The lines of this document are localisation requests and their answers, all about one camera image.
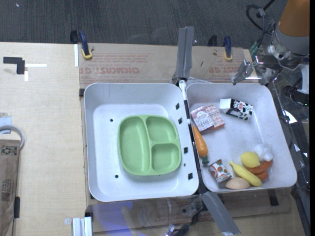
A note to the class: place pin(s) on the short orange sausage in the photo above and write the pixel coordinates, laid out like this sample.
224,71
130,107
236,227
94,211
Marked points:
263,175

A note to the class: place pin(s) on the beige bread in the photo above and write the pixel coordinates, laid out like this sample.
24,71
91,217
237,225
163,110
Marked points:
237,183

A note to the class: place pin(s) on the yellow lemon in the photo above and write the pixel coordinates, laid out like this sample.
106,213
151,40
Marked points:
249,159

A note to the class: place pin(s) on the orange carrot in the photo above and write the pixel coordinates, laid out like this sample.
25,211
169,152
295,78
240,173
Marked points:
200,142

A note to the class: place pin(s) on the white plastic tray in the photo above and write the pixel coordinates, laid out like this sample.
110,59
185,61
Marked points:
103,136
236,136

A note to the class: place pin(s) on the black cylinder on white bracket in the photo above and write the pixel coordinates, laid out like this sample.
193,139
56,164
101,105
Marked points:
296,95

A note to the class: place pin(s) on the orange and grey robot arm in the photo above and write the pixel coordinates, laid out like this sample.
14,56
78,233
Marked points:
294,11

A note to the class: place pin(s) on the white garlic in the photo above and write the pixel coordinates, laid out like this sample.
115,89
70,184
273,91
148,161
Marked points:
263,152

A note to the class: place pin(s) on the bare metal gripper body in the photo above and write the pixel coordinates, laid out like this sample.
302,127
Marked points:
291,61

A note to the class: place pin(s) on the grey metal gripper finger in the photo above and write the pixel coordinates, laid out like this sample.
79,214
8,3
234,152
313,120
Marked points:
242,71
267,77

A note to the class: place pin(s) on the pink carton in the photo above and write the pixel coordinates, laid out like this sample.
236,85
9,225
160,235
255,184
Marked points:
201,119

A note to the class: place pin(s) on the white can with orange print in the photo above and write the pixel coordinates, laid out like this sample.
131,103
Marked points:
220,171

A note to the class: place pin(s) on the long orange sausage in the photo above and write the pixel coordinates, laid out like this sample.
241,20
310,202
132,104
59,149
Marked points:
262,167

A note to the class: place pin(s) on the brown cardboard board red print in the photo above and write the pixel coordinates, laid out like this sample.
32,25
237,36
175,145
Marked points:
137,65

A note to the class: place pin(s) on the yellow banana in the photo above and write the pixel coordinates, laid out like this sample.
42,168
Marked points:
246,174

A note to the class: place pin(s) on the orange carton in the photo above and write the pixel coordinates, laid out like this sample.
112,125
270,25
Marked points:
217,118

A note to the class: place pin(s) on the brown paper bag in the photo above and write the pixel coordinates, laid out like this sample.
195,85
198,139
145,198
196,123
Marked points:
7,188

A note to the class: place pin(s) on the black and white cow-print carton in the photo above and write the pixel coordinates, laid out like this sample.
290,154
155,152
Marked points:
242,109

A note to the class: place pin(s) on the green divided plate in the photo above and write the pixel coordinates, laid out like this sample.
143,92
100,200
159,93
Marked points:
134,146

